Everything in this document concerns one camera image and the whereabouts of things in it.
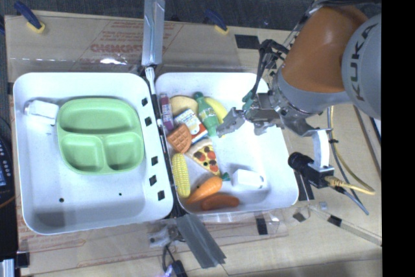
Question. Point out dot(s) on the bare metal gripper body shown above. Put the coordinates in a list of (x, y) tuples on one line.
[(266, 110)]

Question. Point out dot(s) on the white yellow orange carton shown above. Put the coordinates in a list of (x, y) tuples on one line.
[(191, 121)]

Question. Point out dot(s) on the black cylinder on white bracket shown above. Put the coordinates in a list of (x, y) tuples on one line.
[(308, 168)]

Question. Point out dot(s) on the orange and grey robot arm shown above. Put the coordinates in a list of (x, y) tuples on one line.
[(317, 48)]

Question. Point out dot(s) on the brown cardboard board red print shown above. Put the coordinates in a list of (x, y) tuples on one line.
[(81, 42)]

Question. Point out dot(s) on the white plastic tray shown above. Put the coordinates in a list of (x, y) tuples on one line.
[(97, 204), (256, 152)]

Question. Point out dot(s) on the yellow banana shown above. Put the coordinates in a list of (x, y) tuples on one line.
[(218, 107)]

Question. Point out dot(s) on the red sausage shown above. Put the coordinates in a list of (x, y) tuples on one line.
[(220, 202)]

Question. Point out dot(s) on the green bottle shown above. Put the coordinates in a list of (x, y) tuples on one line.
[(207, 115)]

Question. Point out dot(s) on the tan toy bread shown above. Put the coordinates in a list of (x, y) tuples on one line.
[(181, 104)]

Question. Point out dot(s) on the green divided plate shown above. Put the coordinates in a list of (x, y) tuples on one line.
[(97, 120)]

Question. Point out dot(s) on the pizza slice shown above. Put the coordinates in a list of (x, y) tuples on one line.
[(206, 155)]

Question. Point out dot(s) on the brown waffle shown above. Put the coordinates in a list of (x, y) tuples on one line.
[(179, 139)]

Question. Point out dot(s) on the orange carrot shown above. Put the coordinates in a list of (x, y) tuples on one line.
[(207, 188)]

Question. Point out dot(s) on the yellow corn cob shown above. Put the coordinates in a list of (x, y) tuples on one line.
[(181, 175)]

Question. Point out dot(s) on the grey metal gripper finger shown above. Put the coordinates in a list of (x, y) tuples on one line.
[(227, 129), (236, 116)]

